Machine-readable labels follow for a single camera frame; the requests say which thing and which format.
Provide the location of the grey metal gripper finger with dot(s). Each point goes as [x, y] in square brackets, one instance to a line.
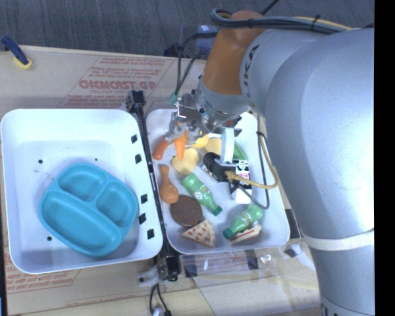
[194, 135]
[173, 131]

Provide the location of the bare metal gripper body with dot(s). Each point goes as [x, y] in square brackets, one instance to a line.
[192, 109]

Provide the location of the orange carrot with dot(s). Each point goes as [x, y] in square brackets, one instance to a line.
[180, 148]

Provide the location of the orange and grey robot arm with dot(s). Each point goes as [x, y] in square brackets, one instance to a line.
[303, 117]

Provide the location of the yellow banana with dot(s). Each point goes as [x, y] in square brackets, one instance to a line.
[201, 142]

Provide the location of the yellow round toy food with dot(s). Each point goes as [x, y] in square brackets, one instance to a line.
[214, 146]

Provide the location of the orange sausage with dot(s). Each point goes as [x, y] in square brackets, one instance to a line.
[159, 150]

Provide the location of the pale yellow cheese wedge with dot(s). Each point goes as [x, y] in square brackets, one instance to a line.
[187, 163]

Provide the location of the green toy vegetable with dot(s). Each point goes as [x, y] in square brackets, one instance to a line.
[239, 151]

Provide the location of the thin black rod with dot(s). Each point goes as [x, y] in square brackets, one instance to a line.
[150, 176]

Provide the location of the green bottle yellow label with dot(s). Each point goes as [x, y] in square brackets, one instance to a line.
[199, 191]

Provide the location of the brown chicken drumstick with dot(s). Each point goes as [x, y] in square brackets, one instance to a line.
[168, 189]

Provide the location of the white milk carton cow print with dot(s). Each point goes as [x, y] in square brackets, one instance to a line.
[242, 194]

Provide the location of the brown round biscuit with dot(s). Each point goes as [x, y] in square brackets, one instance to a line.
[186, 211]

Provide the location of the pizza slice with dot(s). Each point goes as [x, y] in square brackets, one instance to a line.
[202, 234]

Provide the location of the green bottle pale label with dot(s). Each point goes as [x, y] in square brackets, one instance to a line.
[245, 221]

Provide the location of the white plastic tray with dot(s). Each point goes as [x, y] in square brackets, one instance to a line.
[69, 130]
[217, 239]

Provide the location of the tan sandwich wedge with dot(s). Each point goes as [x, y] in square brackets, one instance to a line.
[248, 235]

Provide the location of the brown cardboard board red print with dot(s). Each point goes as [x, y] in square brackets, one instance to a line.
[69, 77]

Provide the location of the blue divided plate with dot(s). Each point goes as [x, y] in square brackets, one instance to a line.
[85, 209]

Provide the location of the black cylinder on white bracket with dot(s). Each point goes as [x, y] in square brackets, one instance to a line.
[217, 168]

